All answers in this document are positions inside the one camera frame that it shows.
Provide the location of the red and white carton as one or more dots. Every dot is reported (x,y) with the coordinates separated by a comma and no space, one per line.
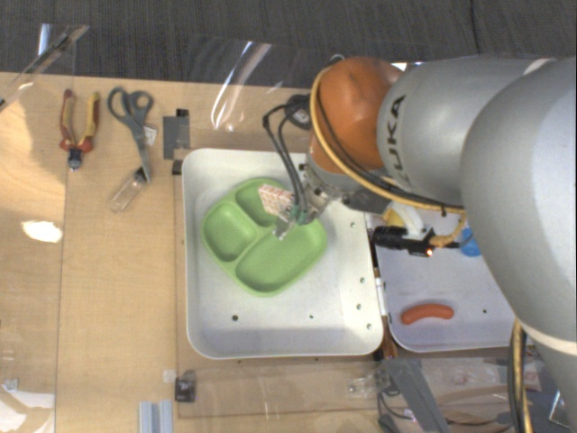
(272,199)

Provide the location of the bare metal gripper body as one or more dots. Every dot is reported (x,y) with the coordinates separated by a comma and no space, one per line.
(319,193)

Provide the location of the white plastic tray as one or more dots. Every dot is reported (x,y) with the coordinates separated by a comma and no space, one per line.
(288,318)
(433,282)

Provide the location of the red and yellow pliers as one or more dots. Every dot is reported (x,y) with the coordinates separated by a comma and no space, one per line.
(67,124)

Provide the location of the black cylinder on white bracket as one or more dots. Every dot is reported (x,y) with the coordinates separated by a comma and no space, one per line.
(396,237)

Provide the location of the orange sausage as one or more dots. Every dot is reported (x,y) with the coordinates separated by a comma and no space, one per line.
(427,314)

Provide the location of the blue round object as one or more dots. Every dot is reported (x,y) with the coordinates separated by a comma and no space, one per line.
(469,246)

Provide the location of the thin black and white rod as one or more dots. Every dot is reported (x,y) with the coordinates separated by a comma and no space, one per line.
(381,296)

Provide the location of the grey scissors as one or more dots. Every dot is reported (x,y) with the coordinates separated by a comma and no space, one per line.
(135,120)

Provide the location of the clear plastic bottle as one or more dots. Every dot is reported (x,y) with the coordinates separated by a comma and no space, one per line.
(367,385)
(126,192)

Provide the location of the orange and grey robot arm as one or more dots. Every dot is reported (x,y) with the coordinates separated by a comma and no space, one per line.
(451,129)

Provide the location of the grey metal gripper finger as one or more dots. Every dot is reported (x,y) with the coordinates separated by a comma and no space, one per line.
(284,232)

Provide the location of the green divided plate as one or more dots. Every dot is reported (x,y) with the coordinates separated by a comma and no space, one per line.
(270,269)

